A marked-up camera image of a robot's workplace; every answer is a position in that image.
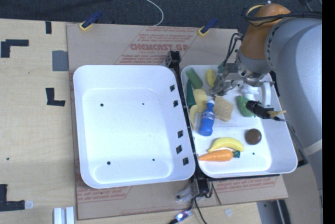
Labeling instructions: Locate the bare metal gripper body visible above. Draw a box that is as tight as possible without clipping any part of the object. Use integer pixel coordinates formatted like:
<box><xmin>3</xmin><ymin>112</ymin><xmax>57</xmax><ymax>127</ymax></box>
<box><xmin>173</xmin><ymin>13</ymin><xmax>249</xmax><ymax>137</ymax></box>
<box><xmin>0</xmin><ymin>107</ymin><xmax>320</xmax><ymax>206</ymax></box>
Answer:
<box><xmin>219</xmin><ymin>60</ymin><xmax>275</xmax><ymax>91</ymax></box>

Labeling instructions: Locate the yellow toy lemon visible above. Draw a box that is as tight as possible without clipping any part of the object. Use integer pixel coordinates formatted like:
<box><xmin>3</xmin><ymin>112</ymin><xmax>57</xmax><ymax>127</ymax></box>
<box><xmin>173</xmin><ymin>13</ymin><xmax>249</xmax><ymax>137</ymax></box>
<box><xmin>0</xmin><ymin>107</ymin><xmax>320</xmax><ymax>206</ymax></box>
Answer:
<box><xmin>205</xmin><ymin>69</ymin><xmax>217</xmax><ymax>88</ymax></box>

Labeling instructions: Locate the white lumpy toy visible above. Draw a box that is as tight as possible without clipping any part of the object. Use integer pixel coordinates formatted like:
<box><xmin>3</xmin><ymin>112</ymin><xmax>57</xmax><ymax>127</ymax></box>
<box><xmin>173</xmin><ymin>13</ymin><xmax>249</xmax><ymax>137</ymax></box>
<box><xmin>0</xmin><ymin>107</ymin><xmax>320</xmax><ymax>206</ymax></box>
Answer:
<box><xmin>240</xmin><ymin>85</ymin><xmax>260</xmax><ymax>102</ymax></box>

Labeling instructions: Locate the pale yellow toy block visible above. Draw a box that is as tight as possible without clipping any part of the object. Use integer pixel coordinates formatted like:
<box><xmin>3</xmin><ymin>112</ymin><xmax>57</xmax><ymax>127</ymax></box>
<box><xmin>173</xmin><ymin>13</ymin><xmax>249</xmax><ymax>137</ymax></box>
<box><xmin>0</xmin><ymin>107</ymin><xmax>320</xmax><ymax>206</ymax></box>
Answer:
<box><xmin>193</xmin><ymin>88</ymin><xmax>208</xmax><ymax>114</ymax></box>

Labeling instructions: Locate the tan toy bread slice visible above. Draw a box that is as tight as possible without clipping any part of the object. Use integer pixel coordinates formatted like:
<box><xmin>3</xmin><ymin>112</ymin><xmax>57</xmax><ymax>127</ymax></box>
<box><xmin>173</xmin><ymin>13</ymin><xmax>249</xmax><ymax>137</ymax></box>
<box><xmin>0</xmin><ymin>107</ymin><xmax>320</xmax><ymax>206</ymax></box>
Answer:
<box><xmin>213</xmin><ymin>95</ymin><xmax>235</xmax><ymax>122</ymax></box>

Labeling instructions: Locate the light green toy cucumber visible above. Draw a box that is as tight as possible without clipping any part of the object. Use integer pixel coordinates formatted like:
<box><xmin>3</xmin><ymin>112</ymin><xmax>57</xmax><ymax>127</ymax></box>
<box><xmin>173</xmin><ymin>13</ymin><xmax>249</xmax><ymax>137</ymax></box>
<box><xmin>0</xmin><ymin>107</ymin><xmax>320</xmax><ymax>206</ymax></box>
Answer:
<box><xmin>185</xmin><ymin>68</ymin><xmax>204</xmax><ymax>89</ymax></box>

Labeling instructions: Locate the green toy broccoli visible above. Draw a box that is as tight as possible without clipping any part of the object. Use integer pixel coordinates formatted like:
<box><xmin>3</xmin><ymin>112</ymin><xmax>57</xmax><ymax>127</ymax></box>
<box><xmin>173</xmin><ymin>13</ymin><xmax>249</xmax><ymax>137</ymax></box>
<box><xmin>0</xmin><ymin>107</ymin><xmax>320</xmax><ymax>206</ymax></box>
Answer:
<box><xmin>236</xmin><ymin>95</ymin><xmax>256</xmax><ymax>117</ymax></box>

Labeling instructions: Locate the dark green toy vegetable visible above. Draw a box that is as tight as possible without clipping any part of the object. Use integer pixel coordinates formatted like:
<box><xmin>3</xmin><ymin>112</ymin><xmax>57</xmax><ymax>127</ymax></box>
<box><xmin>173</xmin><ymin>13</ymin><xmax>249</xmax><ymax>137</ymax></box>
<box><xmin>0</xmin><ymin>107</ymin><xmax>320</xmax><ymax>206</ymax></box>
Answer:
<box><xmin>186</xmin><ymin>79</ymin><xmax>197</xmax><ymax>108</ymax></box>

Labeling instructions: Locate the blue plastic bottle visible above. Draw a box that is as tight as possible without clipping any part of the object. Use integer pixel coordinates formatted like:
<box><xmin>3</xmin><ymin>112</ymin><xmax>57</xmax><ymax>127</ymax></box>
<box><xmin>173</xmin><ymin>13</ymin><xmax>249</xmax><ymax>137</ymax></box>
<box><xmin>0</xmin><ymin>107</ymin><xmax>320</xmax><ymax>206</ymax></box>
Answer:
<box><xmin>198</xmin><ymin>99</ymin><xmax>216</xmax><ymax>137</ymax></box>

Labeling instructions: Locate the yellow curved toy piece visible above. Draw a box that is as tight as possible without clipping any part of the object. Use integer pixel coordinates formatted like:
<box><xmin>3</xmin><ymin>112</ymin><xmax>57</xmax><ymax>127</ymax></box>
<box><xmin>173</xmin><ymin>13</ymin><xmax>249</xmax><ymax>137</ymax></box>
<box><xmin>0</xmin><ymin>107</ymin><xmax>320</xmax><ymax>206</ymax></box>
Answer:
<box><xmin>188</xmin><ymin>105</ymin><xmax>201</xmax><ymax>131</ymax></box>

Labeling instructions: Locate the thin black rod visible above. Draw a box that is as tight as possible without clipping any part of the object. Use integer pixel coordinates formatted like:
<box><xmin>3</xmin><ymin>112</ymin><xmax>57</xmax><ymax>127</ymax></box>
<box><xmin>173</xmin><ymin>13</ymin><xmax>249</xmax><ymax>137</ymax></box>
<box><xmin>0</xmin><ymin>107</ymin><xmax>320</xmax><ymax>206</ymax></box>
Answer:
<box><xmin>173</xmin><ymin>65</ymin><xmax>204</xmax><ymax>180</ymax></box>

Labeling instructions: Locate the yellow banana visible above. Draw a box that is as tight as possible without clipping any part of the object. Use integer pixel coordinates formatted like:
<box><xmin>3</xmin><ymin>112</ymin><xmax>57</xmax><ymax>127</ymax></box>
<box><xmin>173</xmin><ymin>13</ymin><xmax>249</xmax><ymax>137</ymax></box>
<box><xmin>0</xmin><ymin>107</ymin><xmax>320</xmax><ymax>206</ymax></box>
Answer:
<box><xmin>208</xmin><ymin>137</ymin><xmax>244</xmax><ymax>153</ymax></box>

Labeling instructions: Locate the brown round toy biscuit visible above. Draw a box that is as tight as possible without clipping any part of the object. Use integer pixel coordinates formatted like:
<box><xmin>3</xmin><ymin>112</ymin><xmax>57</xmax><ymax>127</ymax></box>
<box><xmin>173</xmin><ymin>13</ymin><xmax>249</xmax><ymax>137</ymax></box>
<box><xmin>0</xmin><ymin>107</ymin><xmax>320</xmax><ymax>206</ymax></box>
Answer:
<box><xmin>245</xmin><ymin>128</ymin><xmax>262</xmax><ymax>145</ymax></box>

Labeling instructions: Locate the orange carrot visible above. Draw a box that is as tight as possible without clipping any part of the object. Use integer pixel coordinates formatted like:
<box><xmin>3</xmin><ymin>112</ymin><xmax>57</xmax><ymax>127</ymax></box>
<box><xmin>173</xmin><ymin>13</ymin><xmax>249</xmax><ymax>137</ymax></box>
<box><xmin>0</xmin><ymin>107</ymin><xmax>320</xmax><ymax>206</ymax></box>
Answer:
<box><xmin>198</xmin><ymin>149</ymin><xmax>241</xmax><ymax>162</ymax></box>

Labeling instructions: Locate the white plastic tray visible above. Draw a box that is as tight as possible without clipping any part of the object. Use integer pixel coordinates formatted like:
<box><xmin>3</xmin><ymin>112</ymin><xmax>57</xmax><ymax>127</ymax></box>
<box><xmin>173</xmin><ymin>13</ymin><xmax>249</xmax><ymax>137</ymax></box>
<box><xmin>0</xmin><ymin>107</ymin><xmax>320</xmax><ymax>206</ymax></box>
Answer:
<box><xmin>73</xmin><ymin>64</ymin><xmax>196</xmax><ymax>189</ymax></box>
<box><xmin>180</xmin><ymin>64</ymin><xmax>298</xmax><ymax>178</ymax></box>

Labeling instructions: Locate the brown cardboard board red print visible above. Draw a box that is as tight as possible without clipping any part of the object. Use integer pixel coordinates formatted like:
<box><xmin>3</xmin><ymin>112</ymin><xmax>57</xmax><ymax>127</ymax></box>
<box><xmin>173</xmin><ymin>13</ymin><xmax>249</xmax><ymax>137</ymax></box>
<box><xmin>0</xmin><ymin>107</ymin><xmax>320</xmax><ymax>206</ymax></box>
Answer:
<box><xmin>65</xmin><ymin>23</ymin><xmax>288</xmax><ymax>220</ymax></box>

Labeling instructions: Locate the black cylinder on white bracket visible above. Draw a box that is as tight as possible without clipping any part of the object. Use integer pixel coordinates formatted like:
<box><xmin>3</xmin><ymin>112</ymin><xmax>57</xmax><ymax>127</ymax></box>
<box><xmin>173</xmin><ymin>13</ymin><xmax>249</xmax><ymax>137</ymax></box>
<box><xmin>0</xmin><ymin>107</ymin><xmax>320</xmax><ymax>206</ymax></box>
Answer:
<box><xmin>245</xmin><ymin>81</ymin><xmax>275</xmax><ymax>119</ymax></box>

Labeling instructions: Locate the black block with wires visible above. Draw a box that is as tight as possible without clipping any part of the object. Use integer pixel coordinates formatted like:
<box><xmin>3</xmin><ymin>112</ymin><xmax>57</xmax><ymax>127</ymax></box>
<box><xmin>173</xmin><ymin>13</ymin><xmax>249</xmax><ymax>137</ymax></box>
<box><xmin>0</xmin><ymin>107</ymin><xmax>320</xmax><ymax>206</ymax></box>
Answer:
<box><xmin>166</xmin><ymin>50</ymin><xmax>182</xmax><ymax>69</ymax></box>
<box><xmin>194</xmin><ymin>176</ymin><xmax>210</xmax><ymax>195</ymax></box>

